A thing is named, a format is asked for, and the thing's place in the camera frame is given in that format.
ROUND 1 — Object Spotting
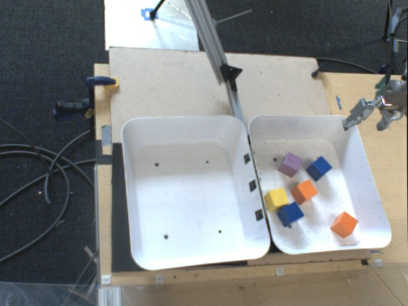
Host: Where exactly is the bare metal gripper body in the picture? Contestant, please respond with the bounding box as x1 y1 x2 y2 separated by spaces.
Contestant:
382 78 408 110

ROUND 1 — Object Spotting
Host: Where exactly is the blue cube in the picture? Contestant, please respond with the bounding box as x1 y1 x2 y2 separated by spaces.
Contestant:
276 201 305 228
305 156 333 182

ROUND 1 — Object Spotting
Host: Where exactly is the purple cube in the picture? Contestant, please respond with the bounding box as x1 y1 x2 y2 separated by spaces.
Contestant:
278 152 303 178

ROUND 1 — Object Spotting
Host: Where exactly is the orange cube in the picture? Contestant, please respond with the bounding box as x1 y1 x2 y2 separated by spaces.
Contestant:
330 211 359 238
290 179 319 205

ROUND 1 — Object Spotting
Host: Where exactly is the yellow cube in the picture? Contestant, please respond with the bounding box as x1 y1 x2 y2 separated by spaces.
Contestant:
263 187 289 212

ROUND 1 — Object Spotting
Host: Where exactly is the white plastic tray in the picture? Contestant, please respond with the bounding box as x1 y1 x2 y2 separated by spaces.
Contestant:
120 115 272 272
247 113 393 256

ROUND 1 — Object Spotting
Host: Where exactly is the pale wooden board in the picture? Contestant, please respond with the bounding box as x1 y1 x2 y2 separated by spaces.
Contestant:
108 46 372 268

